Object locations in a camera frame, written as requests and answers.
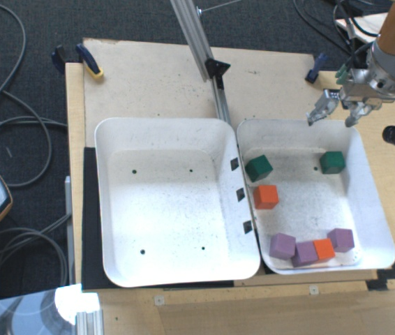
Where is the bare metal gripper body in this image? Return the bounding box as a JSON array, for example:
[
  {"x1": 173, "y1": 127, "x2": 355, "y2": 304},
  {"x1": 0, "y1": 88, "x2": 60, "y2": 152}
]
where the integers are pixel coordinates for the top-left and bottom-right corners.
[{"x1": 338, "y1": 59, "x2": 395, "y2": 110}]

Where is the green cube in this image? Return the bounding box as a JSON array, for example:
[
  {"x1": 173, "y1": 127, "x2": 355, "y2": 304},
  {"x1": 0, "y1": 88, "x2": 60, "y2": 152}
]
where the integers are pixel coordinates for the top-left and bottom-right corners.
[
  {"x1": 244, "y1": 154, "x2": 274, "y2": 183},
  {"x1": 319, "y1": 150, "x2": 346, "y2": 175}
]

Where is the white plastic tray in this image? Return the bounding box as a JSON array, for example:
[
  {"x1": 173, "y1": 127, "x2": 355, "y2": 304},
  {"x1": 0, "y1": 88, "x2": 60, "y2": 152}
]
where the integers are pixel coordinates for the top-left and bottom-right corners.
[
  {"x1": 236, "y1": 117, "x2": 395, "y2": 276},
  {"x1": 94, "y1": 117, "x2": 262, "y2": 289}
]

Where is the orange cube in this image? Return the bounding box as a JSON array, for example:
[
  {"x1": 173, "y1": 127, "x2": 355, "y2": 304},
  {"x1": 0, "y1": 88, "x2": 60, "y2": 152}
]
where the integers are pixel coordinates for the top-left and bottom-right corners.
[
  {"x1": 313, "y1": 238, "x2": 336, "y2": 262},
  {"x1": 252, "y1": 184, "x2": 280, "y2": 211}
]

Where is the purple cube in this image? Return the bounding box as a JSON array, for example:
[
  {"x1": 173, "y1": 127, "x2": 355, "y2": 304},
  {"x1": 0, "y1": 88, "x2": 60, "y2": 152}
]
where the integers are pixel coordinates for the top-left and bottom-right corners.
[
  {"x1": 290, "y1": 240, "x2": 319, "y2": 269},
  {"x1": 327, "y1": 228, "x2": 356, "y2": 253},
  {"x1": 269, "y1": 232, "x2": 297, "y2": 261}
]

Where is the pale wooden board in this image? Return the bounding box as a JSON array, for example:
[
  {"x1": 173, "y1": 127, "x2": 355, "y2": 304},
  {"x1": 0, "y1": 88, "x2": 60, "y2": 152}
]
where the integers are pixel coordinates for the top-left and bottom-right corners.
[{"x1": 82, "y1": 37, "x2": 378, "y2": 288}]

